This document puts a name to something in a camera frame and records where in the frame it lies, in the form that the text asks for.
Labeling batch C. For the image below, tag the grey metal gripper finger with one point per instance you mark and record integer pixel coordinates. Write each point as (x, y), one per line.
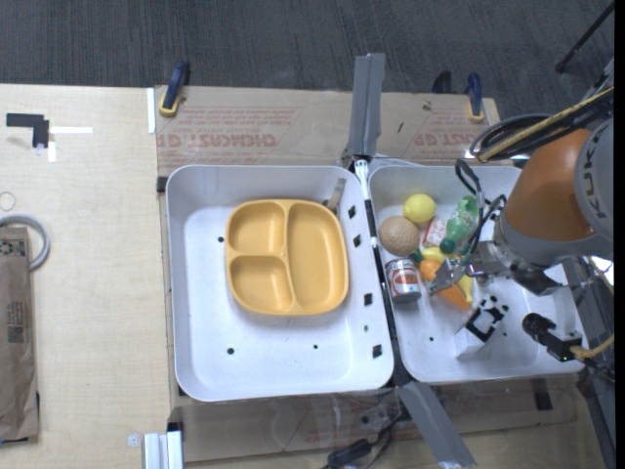
(474, 278)
(443, 277)

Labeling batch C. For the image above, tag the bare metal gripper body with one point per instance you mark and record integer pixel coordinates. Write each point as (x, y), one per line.
(492, 259)

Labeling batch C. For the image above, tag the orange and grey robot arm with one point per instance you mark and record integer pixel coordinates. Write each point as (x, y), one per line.
(547, 198)

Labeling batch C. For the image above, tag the orange carrot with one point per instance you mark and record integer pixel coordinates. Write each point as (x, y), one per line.
(456, 297)

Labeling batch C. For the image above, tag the red and white can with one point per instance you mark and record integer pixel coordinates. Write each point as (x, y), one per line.
(403, 281)

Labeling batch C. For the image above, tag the orange and white packet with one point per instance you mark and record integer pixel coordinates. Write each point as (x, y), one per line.
(433, 232)

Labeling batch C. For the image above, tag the green plastic bottle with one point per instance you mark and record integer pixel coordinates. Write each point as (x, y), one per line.
(459, 225)

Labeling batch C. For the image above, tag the white carton black print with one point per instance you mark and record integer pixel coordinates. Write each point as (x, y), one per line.
(481, 330)

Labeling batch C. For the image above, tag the yellow lemon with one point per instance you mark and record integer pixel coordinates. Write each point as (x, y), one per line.
(420, 208)

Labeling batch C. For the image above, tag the white plastic tray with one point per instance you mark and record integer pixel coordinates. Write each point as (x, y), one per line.
(273, 359)
(439, 354)

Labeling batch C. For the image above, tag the yellow divided plate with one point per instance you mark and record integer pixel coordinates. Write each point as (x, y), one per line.
(312, 257)

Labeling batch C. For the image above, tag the brown cardboard board red print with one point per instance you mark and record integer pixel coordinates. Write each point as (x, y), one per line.
(293, 130)

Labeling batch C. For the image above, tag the brown paper bag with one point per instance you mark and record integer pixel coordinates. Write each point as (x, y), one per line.
(17, 340)

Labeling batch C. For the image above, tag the black cylinder on white bracket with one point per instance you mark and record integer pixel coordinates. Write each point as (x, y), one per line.
(547, 335)

